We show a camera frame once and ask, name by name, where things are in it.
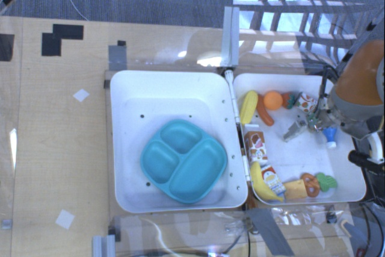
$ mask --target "small bottle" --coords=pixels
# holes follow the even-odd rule
[[[332,126],[322,130],[322,133],[325,135],[326,140],[327,140],[326,147],[328,149],[333,149],[333,148],[337,147],[336,141],[334,140],[334,136],[336,135],[336,131],[337,131],[337,128],[334,128]]]

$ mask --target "yellow banana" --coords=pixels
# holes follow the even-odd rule
[[[248,93],[246,93],[246,97],[243,101],[241,112],[239,114],[241,123],[243,125],[251,122],[251,118],[253,118],[253,114],[257,107],[257,103],[258,94],[255,91],[250,90]]]
[[[250,167],[250,176],[253,181],[254,191],[258,197],[264,200],[279,200],[283,202],[283,198],[276,195],[269,186],[263,181],[262,172],[258,162],[254,162]]]

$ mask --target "blue plate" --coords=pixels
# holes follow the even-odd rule
[[[171,198],[195,203],[219,180],[227,154],[216,139],[196,125],[173,120],[147,143],[140,165],[150,181]]]

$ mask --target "toy food package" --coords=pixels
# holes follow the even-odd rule
[[[286,182],[283,185],[286,188],[286,199],[298,199],[307,197],[305,183],[302,179]]]
[[[317,100],[312,98],[308,94],[301,92],[298,95],[297,101],[294,106],[299,108],[305,114],[309,114],[317,107]]]
[[[276,171],[271,165],[263,167],[261,172],[263,181],[265,181],[267,186],[269,186],[273,192],[278,195],[286,191],[285,186],[282,184],[281,180],[278,178]]]
[[[258,162],[264,166],[268,163],[265,138],[263,132],[259,131],[259,125],[245,125],[245,149],[250,164]]]

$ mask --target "green toy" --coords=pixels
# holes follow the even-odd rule
[[[332,176],[326,176],[324,173],[318,173],[315,176],[319,182],[321,191],[327,192],[329,188],[337,187],[337,181]]]

